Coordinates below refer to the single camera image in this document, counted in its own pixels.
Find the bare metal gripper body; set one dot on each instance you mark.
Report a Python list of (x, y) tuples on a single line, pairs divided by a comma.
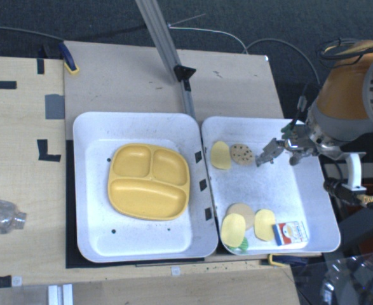
[(311, 141)]

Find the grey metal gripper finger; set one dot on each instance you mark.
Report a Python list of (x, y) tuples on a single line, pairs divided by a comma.
[(270, 152), (299, 158)]

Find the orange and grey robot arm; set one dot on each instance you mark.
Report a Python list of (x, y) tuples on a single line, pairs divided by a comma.
[(342, 97)]

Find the chocolate chip biscuit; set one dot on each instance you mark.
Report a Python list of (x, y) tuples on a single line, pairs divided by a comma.
[(241, 154)]

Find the white plastic tray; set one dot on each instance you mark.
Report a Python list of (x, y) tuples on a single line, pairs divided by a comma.
[(141, 237), (268, 189)]

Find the yellow oval chip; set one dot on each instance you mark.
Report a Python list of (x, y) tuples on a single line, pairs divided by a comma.
[(233, 230), (220, 156), (264, 224)]

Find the plain tan round biscuit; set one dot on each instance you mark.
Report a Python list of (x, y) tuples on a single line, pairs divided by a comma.
[(245, 210)]

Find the white red blue carton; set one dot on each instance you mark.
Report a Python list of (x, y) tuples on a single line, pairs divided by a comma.
[(291, 234)]

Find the green toy food piece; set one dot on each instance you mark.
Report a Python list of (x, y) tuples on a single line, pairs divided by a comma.
[(244, 245)]

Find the yellow divided plate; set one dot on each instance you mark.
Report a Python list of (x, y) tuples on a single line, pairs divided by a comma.
[(148, 195)]

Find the brown cardboard board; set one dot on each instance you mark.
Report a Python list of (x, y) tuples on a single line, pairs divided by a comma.
[(126, 81)]

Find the black cylinder on white bracket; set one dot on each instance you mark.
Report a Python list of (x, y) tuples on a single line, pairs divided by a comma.
[(354, 170)]

